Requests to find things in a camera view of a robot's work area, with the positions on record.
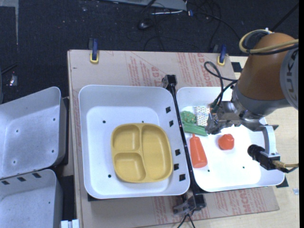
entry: black metal bracket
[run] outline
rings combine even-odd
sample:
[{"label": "black metal bracket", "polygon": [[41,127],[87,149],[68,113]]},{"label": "black metal bracket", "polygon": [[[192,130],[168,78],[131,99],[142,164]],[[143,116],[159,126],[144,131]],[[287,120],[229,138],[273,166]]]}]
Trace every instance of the black metal bracket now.
[{"label": "black metal bracket", "polygon": [[179,127],[180,127],[180,134],[181,134],[181,138],[183,141],[183,145],[184,145],[184,150],[185,150],[185,155],[186,155],[186,160],[187,160],[187,166],[188,166],[188,170],[189,170],[189,176],[190,176],[190,188],[193,192],[193,196],[194,196],[194,201],[195,201],[195,209],[202,209],[204,207],[206,207],[206,202],[205,202],[205,198],[203,196],[204,193],[207,193],[206,191],[204,191],[203,189],[201,189],[198,184],[195,181],[194,178],[194,173],[193,173],[193,168],[192,168],[192,164],[191,164],[191,158],[190,158],[190,154],[189,154],[189,150],[188,150],[188,146],[187,146],[187,141],[186,141],[186,137],[184,134],[184,130],[182,128],[182,123],[181,123],[181,116],[180,116],[180,111],[179,111],[179,107],[177,104],[177,99],[176,99],[176,89],[175,86],[177,85],[177,80],[176,80],[176,76],[175,75],[166,75],[163,79],[162,79],[162,87],[167,89],[174,100],[174,105],[175,105],[175,109],[176,109],[176,115],[177,115],[177,119],[178,119],[178,123],[179,123]]}]

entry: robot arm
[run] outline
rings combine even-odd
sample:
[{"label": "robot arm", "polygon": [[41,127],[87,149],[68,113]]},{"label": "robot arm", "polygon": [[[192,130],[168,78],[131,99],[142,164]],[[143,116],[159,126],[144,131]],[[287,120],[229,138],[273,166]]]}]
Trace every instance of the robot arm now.
[{"label": "robot arm", "polygon": [[[240,41],[241,49],[247,35]],[[223,101],[211,110],[206,126],[209,134],[218,134],[221,129],[233,125],[262,131],[265,149],[252,145],[248,154],[267,170],[275,169],[273,161],[280,160],[271,141],[278,126],[265,125],[260,120],[278,108],[293,106],[298,109],[297,43],[298,40],[288,35],[267,32],[249,51],[241,76],[233,88],[231,101]]]}]

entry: blue clamp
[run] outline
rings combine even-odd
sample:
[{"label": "blue clamp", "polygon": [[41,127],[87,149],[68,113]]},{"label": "blue clamp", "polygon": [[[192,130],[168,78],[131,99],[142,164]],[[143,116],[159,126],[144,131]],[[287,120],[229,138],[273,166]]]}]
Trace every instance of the blue clamp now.
[{"label": "blue clamp", "polygon": [[218,56],[218,65],[224,66],[225,64],[226,46],[223,44],[220,49],[220,55]]},{"label": "blue clamp", "polygon": [[92,53],[90,54],[90,62],[91,63],[98,63],[98,52],[97,52],[97,46],[98,46],[98,42],[97,42],[97,39],[94,38],[93,39],[93,51]]}]

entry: yellow plate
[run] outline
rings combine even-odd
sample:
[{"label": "yellow plate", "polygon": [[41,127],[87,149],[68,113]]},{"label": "yellow plate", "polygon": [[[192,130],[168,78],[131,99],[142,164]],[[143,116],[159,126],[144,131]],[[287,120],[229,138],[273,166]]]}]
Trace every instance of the yellow plate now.
[{"label": "yellow plate", "polygon": [[111,148],[115,173],[123,181],[156,182],[172,173],[170,143],[157,125],[120,125],[112,132]]}]

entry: black floor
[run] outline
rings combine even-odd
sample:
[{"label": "black floor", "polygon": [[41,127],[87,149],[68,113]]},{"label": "black floor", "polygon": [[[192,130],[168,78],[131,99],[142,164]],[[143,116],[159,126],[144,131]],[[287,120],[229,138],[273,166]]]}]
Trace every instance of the black floor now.
[{"label": "black floor", "polygon": [[[193,16],[182,12],[96,0],[19,0],[18,44],[15,9],[0,7],[0,68],[3,102],[58,86],[68,96],[67,51],[99,50],[209,52],[225,44],[230,55],[244,55],[239,39],[255,29],[275,28],[299,38],[299,0],[189,0]],[[281,21],[290,11],[290,15]],[[138,21],[154,26],[141,31]],[[17,76],[17,85],[11,85]]]}]

